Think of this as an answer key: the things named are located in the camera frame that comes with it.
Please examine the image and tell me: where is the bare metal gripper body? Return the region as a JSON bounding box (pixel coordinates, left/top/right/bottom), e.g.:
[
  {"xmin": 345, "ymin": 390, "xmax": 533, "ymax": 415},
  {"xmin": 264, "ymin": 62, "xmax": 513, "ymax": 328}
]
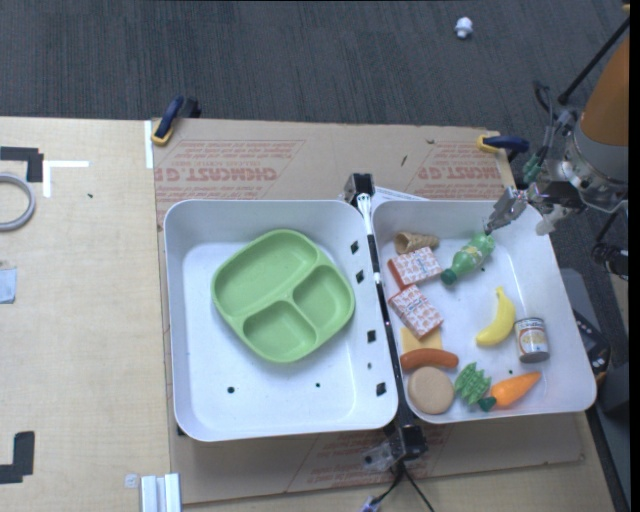
[{"xmin": 525, "ymin": 157, "xmax": 629, "ymax": 216}]

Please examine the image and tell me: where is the green bottle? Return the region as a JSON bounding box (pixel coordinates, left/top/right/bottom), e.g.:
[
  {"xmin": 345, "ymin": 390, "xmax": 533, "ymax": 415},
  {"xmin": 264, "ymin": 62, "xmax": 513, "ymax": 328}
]
[{"xmin": 439, "ymin": 231, "xmax": 497, "ymax": 286}]

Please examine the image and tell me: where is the white plastic tray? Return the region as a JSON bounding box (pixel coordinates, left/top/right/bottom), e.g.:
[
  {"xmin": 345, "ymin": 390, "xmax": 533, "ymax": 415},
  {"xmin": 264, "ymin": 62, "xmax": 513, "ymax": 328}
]
[
  {"xmin": 163, "ymin": 199, "xmax": 400, "ymax": 443},
  {"xmin": 371, "ymin": 199, "xmax": 599, "ymax": 426}
]

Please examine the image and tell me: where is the tan ice cream cone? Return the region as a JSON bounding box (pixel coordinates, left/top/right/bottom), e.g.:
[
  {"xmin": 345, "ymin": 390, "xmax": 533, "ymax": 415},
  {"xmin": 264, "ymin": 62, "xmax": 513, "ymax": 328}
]
[{"xmin": 393, "ymin": 230, "xmax": 441, "ymax": 255}]

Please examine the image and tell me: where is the orange and white carton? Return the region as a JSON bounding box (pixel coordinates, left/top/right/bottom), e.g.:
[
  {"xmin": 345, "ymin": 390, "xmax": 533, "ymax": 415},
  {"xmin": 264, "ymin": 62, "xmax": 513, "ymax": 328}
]
[
  {"xmin": 387, "ymin": 284, "xmax": 445, "ymax": 341},
  {"xmin": 386, "ymin": 245, "xmax": 445, "ymax": 291}
]

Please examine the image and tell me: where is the white paper sheet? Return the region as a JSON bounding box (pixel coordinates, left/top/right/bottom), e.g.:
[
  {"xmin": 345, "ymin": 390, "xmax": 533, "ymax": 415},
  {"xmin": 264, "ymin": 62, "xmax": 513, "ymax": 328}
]
[{"xmin": 373, "ymin": 185, "xmax": 432, "ymax": 203}]

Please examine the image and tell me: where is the yellow banana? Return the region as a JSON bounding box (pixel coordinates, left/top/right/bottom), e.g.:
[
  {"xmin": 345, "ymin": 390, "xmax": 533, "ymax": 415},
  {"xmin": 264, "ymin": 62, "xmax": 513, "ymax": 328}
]
[{"xmin": 474, "ymin": 285, "xmax": 517, "ymax": 348}]

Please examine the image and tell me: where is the small orange and white can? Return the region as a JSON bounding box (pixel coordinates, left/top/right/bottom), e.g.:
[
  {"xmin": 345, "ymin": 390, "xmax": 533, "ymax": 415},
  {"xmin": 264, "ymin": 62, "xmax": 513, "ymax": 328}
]
[{"xmin": 514, "ymin": 316, "xmax": 551, "ymax": 364}]

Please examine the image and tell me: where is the thin black and white rod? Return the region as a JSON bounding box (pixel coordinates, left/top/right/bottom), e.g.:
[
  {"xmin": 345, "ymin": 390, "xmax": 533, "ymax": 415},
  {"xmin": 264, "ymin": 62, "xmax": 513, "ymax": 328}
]
[{"xmin": 356, "ymin": 193, "xmax": 404, "ymax": 430}]

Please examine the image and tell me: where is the yellow cheese slice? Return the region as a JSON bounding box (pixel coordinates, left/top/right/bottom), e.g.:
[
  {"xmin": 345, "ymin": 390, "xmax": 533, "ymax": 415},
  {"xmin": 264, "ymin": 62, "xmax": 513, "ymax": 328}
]
[{"xmin": 399, "ymin": 325, "xmax": 445, "ymax": 355}]

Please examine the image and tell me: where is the orange sausage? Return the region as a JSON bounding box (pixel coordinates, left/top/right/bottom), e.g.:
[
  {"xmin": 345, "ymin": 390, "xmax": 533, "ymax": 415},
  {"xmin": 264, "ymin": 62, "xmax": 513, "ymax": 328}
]
[{"xmin": 399, "ymin": 347, "xmax": 460, "ymax": 372}]

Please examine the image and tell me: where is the orange carrot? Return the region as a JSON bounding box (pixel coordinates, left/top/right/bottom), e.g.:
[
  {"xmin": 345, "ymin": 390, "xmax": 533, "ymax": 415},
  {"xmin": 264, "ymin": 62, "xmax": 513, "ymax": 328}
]
[{"xmin": 476, "ymin": 370, "xmax": 543, "ymax": 413}]

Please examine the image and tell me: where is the tan round biscuit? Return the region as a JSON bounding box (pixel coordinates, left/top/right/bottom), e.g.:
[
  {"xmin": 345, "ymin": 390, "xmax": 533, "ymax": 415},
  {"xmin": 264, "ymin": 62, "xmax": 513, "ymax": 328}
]
[{"xmin": 406, "ymin": 365, "xmax": 456, "ymax": 416}]

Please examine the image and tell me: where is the green divided plate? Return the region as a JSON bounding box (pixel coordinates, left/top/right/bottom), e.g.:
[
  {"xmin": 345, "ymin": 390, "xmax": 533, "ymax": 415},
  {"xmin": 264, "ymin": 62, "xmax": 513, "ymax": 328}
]
[{"xmin": 210, "ymin": 228, "xmax": 357, "ymax": 365}]

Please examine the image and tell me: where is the brown cardboard board, red print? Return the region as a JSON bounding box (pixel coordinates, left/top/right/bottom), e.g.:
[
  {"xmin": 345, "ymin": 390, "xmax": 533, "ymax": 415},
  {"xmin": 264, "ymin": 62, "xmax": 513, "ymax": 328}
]
[{"xmin": 151, "ymin": 116, "xmax": 587, "ymax": 506}]

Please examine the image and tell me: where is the white tape roll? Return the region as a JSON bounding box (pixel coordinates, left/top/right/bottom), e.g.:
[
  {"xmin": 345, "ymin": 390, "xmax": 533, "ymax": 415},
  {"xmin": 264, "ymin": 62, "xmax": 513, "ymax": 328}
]
[{"xmin": 0, "ymin": 171, "xmax": 38, "ymax": 233}]

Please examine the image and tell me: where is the black cylinder on white bracket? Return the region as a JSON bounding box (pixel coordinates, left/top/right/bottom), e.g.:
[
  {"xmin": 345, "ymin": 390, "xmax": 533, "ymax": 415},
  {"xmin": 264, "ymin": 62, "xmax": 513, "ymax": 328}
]
[{"xmin": 534, "ymin": 203, "xmax": 630, "ymax": 277}]

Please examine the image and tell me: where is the black block with thin wires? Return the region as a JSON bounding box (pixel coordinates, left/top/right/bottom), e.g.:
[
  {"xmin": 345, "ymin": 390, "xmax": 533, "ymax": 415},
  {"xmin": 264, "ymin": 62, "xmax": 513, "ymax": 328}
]
[
  {"xmin": 342, "ymin": 172, "xmax": 376, "ymax": 204},
  {"xmin": 383, "ymin": 423, "xmax": 430, "ymax": 462}
]

